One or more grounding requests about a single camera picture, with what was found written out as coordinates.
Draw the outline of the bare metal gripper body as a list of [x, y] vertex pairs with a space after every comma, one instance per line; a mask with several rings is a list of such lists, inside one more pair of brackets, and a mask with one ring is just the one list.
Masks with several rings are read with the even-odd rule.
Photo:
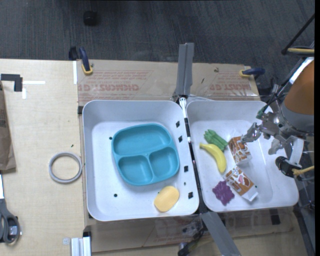
[[288, 137], [288, 128], [281, 111], [261, 114], [260, 131], [264, 137]]

